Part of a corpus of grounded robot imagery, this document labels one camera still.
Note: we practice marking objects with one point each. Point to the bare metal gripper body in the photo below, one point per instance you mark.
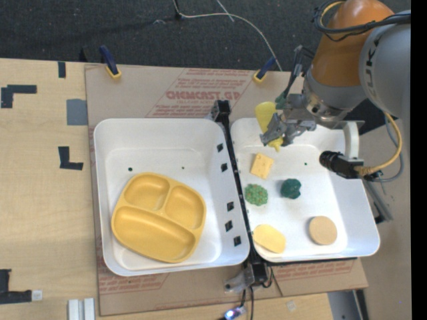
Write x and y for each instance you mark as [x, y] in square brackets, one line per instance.
[302, 110]

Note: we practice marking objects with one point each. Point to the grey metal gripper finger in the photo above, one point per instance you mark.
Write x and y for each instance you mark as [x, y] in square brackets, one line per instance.
[291, 132]
[272, 130]

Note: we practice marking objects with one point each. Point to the yellow squeeze bottle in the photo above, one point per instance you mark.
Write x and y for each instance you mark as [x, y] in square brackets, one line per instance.
[266, 118]

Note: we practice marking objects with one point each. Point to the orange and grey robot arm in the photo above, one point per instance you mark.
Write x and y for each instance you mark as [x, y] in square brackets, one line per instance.
[347, 58]

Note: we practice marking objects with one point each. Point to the yellow cheese slice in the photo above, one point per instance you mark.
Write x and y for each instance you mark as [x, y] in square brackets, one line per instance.
[261, 166]

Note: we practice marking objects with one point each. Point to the green broccoli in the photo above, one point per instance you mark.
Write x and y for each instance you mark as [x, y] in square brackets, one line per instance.
[291, 188]

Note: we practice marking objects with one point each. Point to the green peas pile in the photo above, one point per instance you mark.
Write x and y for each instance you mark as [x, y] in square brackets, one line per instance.
[255, 194]

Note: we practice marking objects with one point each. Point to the white plastic tray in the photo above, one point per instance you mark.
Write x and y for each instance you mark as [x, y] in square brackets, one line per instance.
[300, 218]
[156, 145]

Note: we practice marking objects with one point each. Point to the round tan biscuit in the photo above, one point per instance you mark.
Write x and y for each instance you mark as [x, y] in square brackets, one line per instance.
[322, 230]

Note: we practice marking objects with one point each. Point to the yellow oval chip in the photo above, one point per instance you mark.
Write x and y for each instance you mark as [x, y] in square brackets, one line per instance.
[269, 238]

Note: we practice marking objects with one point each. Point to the brown cardboard board red print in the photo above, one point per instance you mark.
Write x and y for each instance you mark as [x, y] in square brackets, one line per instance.
[140, 92]

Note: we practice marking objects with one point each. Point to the yellow divided plate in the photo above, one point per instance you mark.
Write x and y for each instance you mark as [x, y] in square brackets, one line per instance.
[158, 217]

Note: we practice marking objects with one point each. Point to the black cylinder on white bracket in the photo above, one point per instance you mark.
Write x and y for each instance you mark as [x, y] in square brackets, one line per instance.
[343, 158]

